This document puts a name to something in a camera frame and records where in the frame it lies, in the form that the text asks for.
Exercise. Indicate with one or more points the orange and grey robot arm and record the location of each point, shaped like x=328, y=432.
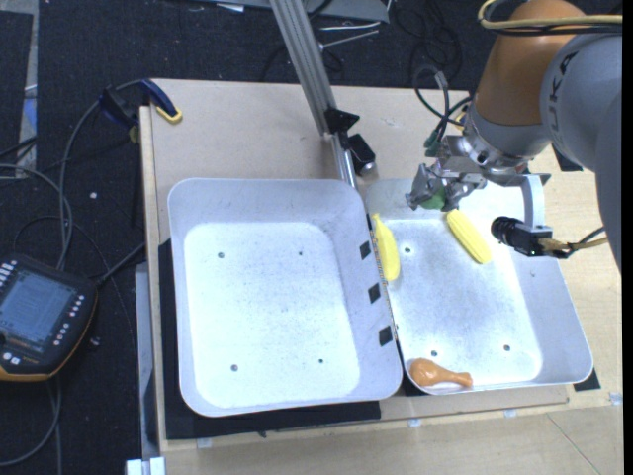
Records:
x=569, y=87

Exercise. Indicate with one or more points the white plastic tray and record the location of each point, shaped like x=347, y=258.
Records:
x=470, y=310
x=272, y=310

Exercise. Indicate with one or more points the yellow banana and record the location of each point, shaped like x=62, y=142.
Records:
x=387, y=250

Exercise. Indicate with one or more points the yellow corn with green husk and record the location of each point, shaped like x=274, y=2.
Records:
x=470, y=238

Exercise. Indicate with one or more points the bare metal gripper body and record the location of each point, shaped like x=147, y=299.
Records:
x=472, y=159

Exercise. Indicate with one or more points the black block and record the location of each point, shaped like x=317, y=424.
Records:
x=361, y=150

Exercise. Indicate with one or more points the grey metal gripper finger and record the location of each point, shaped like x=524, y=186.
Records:
x=456, y=195
x=419, y=191

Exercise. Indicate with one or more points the black cylinder on white bracket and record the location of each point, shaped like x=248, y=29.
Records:
x=524, y=238

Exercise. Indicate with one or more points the orange chicken drumstick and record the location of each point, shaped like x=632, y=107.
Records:
x=432, y=373

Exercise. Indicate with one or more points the pale wood board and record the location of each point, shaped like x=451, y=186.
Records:
x=247, y=131

